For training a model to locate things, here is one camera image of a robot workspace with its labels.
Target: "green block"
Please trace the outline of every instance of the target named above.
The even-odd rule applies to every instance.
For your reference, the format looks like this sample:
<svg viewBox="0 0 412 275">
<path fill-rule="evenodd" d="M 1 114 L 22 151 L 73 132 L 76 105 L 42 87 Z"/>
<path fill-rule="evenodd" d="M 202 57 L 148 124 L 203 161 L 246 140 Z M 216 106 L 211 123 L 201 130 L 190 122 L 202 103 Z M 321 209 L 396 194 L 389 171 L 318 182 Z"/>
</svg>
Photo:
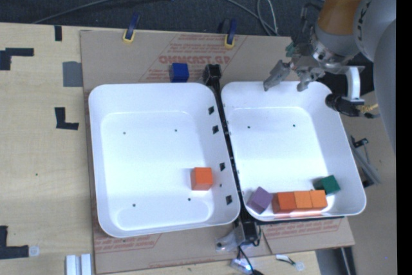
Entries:
<svg viewBox="0 0 412 275">
<path fill-rule="evenodd" d="M 316 190 L 324 190 L 327 196 L 337 193 L 341 190 L 339 184 L 337 183 L 335 176 L 326 176 L 314 183 L 314 188 Z"/>
</svg>

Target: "metal bracket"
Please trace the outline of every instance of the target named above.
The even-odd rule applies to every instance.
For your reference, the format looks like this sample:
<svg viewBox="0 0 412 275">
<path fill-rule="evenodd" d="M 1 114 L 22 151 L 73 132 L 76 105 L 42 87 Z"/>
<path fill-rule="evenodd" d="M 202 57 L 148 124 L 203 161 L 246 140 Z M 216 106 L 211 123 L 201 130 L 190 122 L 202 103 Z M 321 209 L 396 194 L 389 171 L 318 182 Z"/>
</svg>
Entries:
<svg viewBox="0 0 412 275">
<path fill-rule="evenodd" d="M 243 242 L 245 242 L 245 233 L 241 222 L 228 235 L 218 238 L 216 243 L 216 251 L 234 251 Z"/>
<path fill-rule="evenodd" d="M 362 140 L 356 141 L 353 136 L 350 136 L 350 147 L 352 153 L 356 160 L 359 161 L 359 165 L 363 170 L 367 178 L 367 184 L 364 184 L 364 187 L 368 187 L 373 184 L 381 184 L 382 180 L 380 178 L 379 172 L 376 170 L 376 167 L 373 166 L 369 160 L 368 150 L 366 149 L 366 144 L 368 144 L 368 140 L 363 138 Z M 357 148 L 363 146 L 365 157 L 361 155 L 361 153 L 357 150 Z"/>
<path fill-rule="evenodd" d="M 361 71 L 364 67 L 348 66 L 346 67 L 346 79 L 348 80 L 348 93 L 346 99 L 350 101 L 363 101 L 361 99 Z"/>
<path fill-rule="evenodd" d="M 65 262 L 66 275 L 91 275 L 91 256 L 90 254 L 82 254 L 76 256 L 71 254 L 66 256 Z"/>
</svg>

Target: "row of orange blocks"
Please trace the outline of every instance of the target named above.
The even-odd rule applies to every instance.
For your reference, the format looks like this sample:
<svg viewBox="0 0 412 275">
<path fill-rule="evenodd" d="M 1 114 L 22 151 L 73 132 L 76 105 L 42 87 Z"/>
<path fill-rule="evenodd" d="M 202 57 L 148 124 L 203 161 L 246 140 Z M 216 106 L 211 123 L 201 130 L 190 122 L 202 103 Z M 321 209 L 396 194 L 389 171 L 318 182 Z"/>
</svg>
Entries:
<svg viewBox="0 0 412 275">
<path fill-rule="evenodd" d="M 324 190 L 287 191 L 275 193 L 272 199 L 274 213 L 293 211 L 320 211 L 328 206 Z"/>
</svg>

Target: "blue block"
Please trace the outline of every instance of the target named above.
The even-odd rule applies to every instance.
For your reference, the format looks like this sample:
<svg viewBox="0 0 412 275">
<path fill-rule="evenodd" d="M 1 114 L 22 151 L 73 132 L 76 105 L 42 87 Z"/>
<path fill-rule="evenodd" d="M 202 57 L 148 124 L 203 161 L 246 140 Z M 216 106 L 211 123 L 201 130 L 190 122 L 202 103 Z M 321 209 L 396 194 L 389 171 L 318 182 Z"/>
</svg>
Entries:
<svg viewBox="0 0 412 275">
<path fill-rule="evenodd" d="M 171 82 L 187 82 L 189 67 L 186 63 L 172 63 L 169 74 Z"/>
</svg>

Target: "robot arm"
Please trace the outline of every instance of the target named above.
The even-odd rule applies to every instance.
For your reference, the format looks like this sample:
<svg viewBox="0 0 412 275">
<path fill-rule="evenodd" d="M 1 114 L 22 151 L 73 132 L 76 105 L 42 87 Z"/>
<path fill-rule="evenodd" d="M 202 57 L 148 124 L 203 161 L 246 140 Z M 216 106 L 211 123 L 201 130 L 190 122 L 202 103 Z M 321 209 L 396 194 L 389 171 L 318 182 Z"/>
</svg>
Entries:
<svg viewBox="0 0 412 275">
<path fill-rule="evenodd" d="M 380 114 L 395 150 L 396 0 L 325 0 L 309 40 L 292 46 L 291 61 L 279 61 L 264 81 L 264 89 L 279 84 L 291 71 L 299 91 L 325 75 L 344 74 L 347 95 L 331 94 L 326 104 L 349 116 L 359 116 L 363 67 L 348 66 L 361 52 L 373 62 L 373 80 Z"/>
</svg>

